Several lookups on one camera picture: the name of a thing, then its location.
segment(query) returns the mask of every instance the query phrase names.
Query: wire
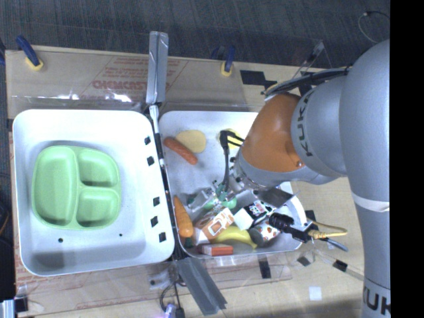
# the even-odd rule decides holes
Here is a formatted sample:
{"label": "wire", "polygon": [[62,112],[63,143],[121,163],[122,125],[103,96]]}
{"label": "wire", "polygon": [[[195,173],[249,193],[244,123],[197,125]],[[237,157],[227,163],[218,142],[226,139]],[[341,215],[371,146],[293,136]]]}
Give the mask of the wire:
{"label": "wire", "polygon": [[239,143],[234,142],[234,141],[231,141],[231,140],[228,140],[228,143],[229,143],[229,144],[232,144],[232,145],[234,145],[234,146],[238,146],[238,147],[240,147],[240,146],[241,146]]}
{"label": "wire", "polygon": [[329,79],[333,79],[339,76],[345,76],[349,73],[349,68],[330,68],[328,70],[319,71],[316,73],[308,74],[300,78],[291,79],[284,81],[282,83],[276,83],[275,85],[270,86],[266,90],[262,91],[261,94],[264,94],[266,97],[270,97],[276,93],[285,93],[289,92],[292,89],[303,85],[304,83],[309,83],[311,85],[317,85],[320,82],[324,82]]}
{"label": "wire", "polygon": [[367,11],[367,12],[364,12],[363,14],[361,14],[361,16],[359,17],[359,19],[358,19],[358,27],[359,27],[359,30],[360,30],[360,32],[370,41],[370,42],[373,42],[374,44],[377,44],[378,43],[378,41],[375,41],[374,39],[371,39],[365,32],[364,32],[364,30],[362,29],[362,26],[360,25],[360,21],[362,20],[362,18],[364,18],[364,17],[368,17],[370,14],[380,14],[380,15],[383,15],[383,16],[385,16],[386,18],[388,18],[389,20],[390,20],[390,17],[387,15],[387,14],[385,14],[385,13],[383,13],[383,12],[380,12],[380,11]]}
{"label": "wire", "polygon": [[162,291],[162,293],[160,294],[160,297],[159,297],[159,302],[160,302],[160,307],[162,308],[162,310],[164,310],[164,312],[166,312],[166,306],[165,306],[165,304],[164,304],[164,298],[165,298],[165,295],[166,295],[166,293],[172,288],[172,287],[174,287],[174,291],[175,291],[175,295],[176,295],[176,297],[177,297],[177,302],[178,302],[178,307],[179,308],[181,308],[181,305],[180,305],[180,297],[179,297],[179,295],[178,295],[178,290],[177,290],[177,284],[178,285],[180,285],[180,286],[187,286],[186,285],[186,283],[181,279],[181,277],[180,276],[178,276],[178,278],[176,279],[176,280],[173,280],[172,281],[172,283],[170,284],[170,285],[168,285],[165,289],[164,289],[164,291]]}
{"label": "wire", "polygon": [[244,142],[244,139],[243,138],[239,137],[237,134],[235,134],[232,131],[227,131],[227,136],[229,136],[230,138],[237,139],[238,141]]}
{"label": "wire", "polygon": [[325,49],[324,43],[321,40],[312,50],[312,53],[309,55],[307,59],[302,63],[302,65],[297,69],[296,73],[293,75],[293,78],[296,78],[297,75],[302,71],[302,69],[305,68],[304,72],[307,72],[308,69],[313,65],[313,63],[316,61],[316,59],[319,57],[319,55],[322,53],[322,51]]}
{"label": "wire", "polygon": [[325,239],[325,238],[329,238],[329,237],[341,237],[341,236],[347,235],[347,230],[342,228],[342,227],[318,223],[317,221],[311,220],[309,218],[308,218],[308,220],[312,221],[312,223],[314,223],[315,225],[327,227],[328,229],[333,229],[333,230],[338,231],[338,232],[327,233],[327,232],[322,232],[322,231],[318,231],[318,230],[310,230],[307,234],[314,239]]}
{"label": "wire", "polygon": [[337,248],[339,248],[339,249],[341,249],[345,252],[349,252],[349,249],[345,245],[343,245],[341,242],[335,241],[335,240],[330,239],[330,238],[324,238],[324,239],[321,239],[321,240],[326,241],[326,242],[332,244],[333,246],[335,246],[335,247],[337,247]]}
{"label": "wire", "polygon": [[228,192],[228,188],[230,186],[230,169],[229,169],[229,150],[224,149],[224,155],[225,155],[225,175],[224,175],[224,192]]}

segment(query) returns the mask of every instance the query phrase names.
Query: blue clamp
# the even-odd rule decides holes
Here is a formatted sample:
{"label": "blue clamp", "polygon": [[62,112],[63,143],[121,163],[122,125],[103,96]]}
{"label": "blue clamp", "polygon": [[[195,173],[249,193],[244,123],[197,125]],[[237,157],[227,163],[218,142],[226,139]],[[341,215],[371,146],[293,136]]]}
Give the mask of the blue clamp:
{"label": "blue clamp", "polygon": [[28,40],[25,39],[23,35],[18,35],[16,37],[16,43],[24,51],[26,55],[25,61],[28,63],[31,69],[33,69],[34,71],[41,70],[44,64],[40,60],[40,58],[36,55],[34,49],[32,48],[31,44],[28,42]]}
{"label": "blue clamp", "polygon": [[236,48],[231,45],[228,49],[227,59],[221,65],[221,74],[225,77],[229,77],[233,72],[233,61]]}

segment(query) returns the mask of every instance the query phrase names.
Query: toy carrot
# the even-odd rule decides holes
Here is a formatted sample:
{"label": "toy carrot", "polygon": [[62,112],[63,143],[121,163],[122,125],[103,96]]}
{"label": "toy carrot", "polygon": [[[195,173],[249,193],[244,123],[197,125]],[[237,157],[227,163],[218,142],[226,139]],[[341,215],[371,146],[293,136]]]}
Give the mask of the toy carrot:
{"label": "toy carrot", "polygon": [[177,219],[178,234],[182,238],[190,238],[193,235],[193,223],[181,200],[174,196],[175,217]]}

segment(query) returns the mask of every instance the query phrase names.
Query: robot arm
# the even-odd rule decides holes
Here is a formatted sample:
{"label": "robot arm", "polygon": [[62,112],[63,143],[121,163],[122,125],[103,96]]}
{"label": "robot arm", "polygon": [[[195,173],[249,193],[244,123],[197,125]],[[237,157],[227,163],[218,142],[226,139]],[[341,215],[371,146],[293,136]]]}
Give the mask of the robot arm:
{"label": "robot arm", "polygon": [[341,76],[302,98],[273,96],[238,152],[244,188],[347,176],[365,257],[363,318],[390,317],[390,42],[364,53]]}

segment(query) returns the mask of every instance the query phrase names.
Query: toy food item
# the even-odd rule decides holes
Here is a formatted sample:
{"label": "toy food item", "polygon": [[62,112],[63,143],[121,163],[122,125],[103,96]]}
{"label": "toy food item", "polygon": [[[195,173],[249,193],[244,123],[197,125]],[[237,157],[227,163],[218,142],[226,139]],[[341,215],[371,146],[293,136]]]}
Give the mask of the toy food item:
{"label": "toy food item", "polygon": [[225,231],[223,231],[217,238],[212,240],[212,243],[220,243],[226,240],[237,240],[239,242],[243,242],[245,244],[249,244],[253,249],[255,249],[258,245],[255,244],[252,239],[250,239],[250,235],[247,230],[240,230],[237,226],[231,225]]}
{"label": "toy food item", "polygon": [[176,135],[175,139],[193,153],[201,153],[206,148],[206,136],[198,130],[182,131]]}
{"label": "toy food item", "polygon": [[199,251],[208,256],[228,256],[233,254],[234,248],[227,244],[204,244],[200,245]]}
{"label": "toy food item", "polygon": [[189,164],[191,165],[197,164],[197,157],[194,155],[194,153],[191,150],[189,150],[187,147],[185,147],[182,143],[176,141],[170,136],[164,139],[164,145],[168,147],[170,150],[173,150],[175,153],[179,154],[185,160],[187,160]]}
{"label": "toy food item", "polygon": [[232,223],[234,217],[230,209],[222,205],[215,206],[194,225],[194,243],[199,245],[211,242],[224,233]]}
{"label": "toy food item", "polygon": [[177,220],[178,234],[182,238],[190,238],[193,235],[193,223],[181,200],[174,196],[175,218]]}
{"label": "toy food item", "polygon": [[281,233],[279,229],[270,225],[268,220],[265,220],[256,226],[253,226],[249,230],[249,235],[251,239],[258,244],[258,246],[263,247],[267,242],[274,239]]}
{"label": "toy food item", "polygon": [[249,230],[249,228],[270,216],[275,210],[276,208],[274,206],[264,203],[261,200],[256,200],[240,209],[234,215],[234,220],[239,229]]}

